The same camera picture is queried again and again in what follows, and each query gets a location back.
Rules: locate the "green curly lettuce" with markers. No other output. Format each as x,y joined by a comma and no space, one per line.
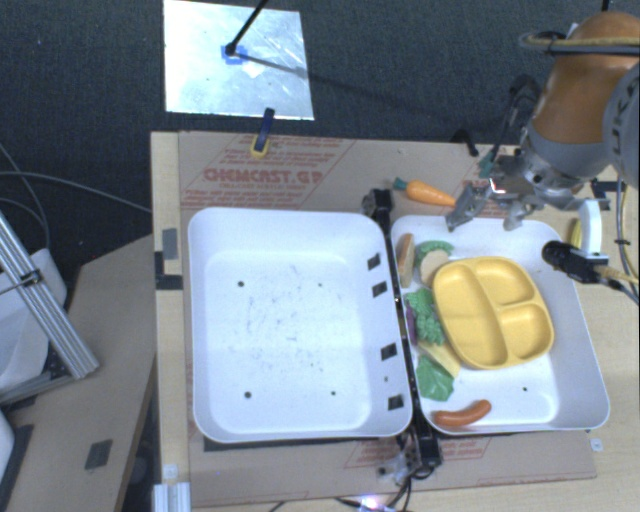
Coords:
425,320

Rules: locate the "white plastic tray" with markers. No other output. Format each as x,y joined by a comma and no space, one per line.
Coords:
525,395
290,330

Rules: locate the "purple onion slice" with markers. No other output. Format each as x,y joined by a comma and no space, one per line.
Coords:
411,325

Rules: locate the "thin black rod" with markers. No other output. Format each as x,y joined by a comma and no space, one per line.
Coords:
402,320

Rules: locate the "tan bread slice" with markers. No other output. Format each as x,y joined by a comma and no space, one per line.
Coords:
405,260
430,267

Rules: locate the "orange carrot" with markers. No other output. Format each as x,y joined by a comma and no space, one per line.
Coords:
427,192

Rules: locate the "black cylinder on white bracket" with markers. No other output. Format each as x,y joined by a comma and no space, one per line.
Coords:
575,260

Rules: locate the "yellow divided plate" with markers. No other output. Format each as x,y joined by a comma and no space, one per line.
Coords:
492,310

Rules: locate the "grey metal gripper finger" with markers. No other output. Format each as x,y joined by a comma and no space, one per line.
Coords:
465,207
515,215

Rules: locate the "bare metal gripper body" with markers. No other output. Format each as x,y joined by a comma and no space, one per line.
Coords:
542,185

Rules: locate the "yellow cheese slice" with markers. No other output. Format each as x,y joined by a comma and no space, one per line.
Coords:
442,357

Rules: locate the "orange sausage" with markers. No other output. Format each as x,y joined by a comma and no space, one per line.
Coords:
462,414

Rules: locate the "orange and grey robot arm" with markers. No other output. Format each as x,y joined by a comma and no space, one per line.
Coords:
570,100

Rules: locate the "brown cardboard board red print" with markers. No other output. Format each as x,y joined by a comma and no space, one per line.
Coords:
300,165

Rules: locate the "green lettuce leaf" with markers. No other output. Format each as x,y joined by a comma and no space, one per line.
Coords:
432,382
434,247

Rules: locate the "yellow banana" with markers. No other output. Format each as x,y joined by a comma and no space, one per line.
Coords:
575,234

